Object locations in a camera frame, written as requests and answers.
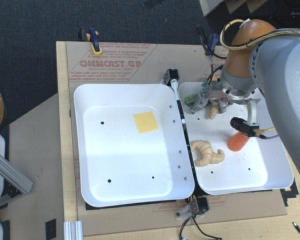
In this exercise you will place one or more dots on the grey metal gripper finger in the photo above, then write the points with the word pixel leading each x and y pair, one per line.
pixel 223 107
pixel 199 106

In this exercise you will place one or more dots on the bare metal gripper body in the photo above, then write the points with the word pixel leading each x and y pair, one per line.
pixel 236 97

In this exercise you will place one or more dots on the small beige ridged toy food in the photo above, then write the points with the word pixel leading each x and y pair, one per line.
pixel 213 112

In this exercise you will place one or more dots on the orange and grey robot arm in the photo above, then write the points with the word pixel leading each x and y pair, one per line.
pixel 277 66

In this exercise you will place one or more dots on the thin black and white rod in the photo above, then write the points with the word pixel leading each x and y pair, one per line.
pixel 183 119

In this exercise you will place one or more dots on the orange toy carrot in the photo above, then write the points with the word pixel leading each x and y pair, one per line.
pixel 236 142

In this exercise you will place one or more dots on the beige toy croissant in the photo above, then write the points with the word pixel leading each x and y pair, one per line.
pixel 205 156

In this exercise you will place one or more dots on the yellow cheese slice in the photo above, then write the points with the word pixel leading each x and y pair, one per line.
pixel 145 122

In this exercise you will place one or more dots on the white plastic tray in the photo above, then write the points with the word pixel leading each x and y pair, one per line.
pixel 240 169
pixel 130 159

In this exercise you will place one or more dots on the brown cardboard board red print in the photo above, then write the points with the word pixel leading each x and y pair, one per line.
pixel 130 61

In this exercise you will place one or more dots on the black cylinder on white bracket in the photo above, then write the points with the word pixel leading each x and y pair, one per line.
pixel 242 126

